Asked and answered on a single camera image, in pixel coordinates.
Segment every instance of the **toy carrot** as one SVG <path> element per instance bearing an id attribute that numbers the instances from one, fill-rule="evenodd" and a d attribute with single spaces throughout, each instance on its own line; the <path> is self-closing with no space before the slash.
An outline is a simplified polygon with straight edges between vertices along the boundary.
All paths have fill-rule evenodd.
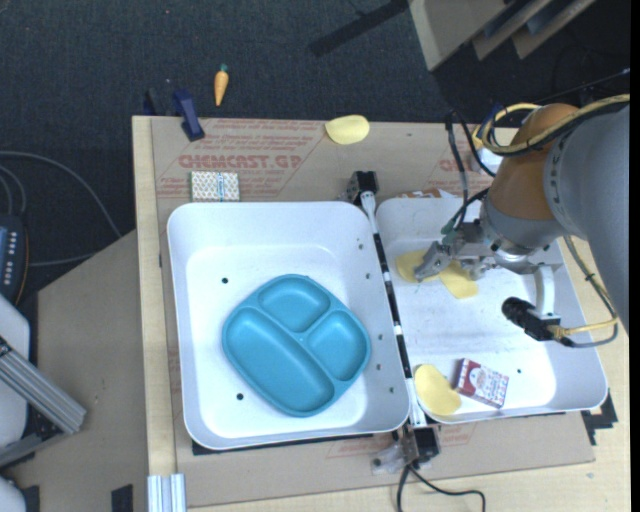
<path id="1" fill-rule="evenodd" d="M 228 84 L 229 73 L 227 72 L 227 65 L 221 64 L 220 70 L 216 73 L 216 76 L 213 79 L 213 92 L 216 97 L 216 107 L 219 107 L 220 103 L 222 103 L 222 98 L 224 97 Z"/>

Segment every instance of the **yellow sponge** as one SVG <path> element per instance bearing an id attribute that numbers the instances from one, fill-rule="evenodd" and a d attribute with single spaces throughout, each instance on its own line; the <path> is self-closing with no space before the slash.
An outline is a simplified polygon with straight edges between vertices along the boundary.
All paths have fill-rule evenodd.
<path id="1" fill-rule="evenodd" d="M 402 279 L 410 283 L 418 282 L 413 276 L 413 269 L 422 263 L 424 253 L 425 250 L 412 251 L 396 258 L 396 268 Z M 467 271 L 464 270 L 457 261 L 452 261 L 442 272 L 435 276 L 428 277 L 422 282 L 432 281 L 436 278 L 440 278 L 442 284 L 444 284 L 447 290 L 457 299 L 466 299 L 478 293 L 477 283 L 469 278 Z"/>
<path id="2" fill-rule="evenodd" d="M 449 416 L 462 405 L 462 399 L 457 391 L 438 369 L 431 364 L 418 367 L 413 382 L 416 386 L 418 402 L 427 414 Z"/>
<path id="3" fill-rule="evenodd" d="M 369 134 L 369 121 L 360 115 L 337 117 L 324 127 L 331 140 L 338 144 L 354 144 Z"/>

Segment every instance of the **blue clamp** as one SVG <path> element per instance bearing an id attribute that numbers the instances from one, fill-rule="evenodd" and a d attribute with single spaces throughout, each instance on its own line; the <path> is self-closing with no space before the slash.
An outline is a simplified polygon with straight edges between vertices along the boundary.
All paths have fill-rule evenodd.
<path id="1" fill-rule="evenodd" d="M 193 103 L 193 97 L 186 89 L 178 89 L 173 93 L 173 104 L 180 114 L 184 118 L 182 123 L 182 129 L 190 141 L 204 138 L 204 130 L 198 122 L 198 116 L 196 114 L 195 105 Z"/>

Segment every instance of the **blue divided plate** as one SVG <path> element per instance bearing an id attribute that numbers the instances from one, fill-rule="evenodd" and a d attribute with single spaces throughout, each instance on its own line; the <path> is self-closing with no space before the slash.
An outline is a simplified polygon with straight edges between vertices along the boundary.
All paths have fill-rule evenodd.
<path id="1" fill-rule="evenodd" d="M 224 352 L 266 400 L 292 416 L 325 410 L 369 361 L 367 331 L 331 292 L 296 274 L 240 303 L 222 328 Z"/>

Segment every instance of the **small box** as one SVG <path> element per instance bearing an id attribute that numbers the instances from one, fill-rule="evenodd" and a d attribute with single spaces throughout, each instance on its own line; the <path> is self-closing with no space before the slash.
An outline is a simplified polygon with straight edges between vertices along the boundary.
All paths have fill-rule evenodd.
<path id="1" fill-rule="evenodd" d="M 497 409 L 504 405 L 509 377 L 465 358 L 460 365 L 456 391 Z"/>
<path id="2" fill-rule="evenodd" d="M 235 172 L 193 171 L 191 200 L 196 203 L 239 201 L 238 175 Z"/>

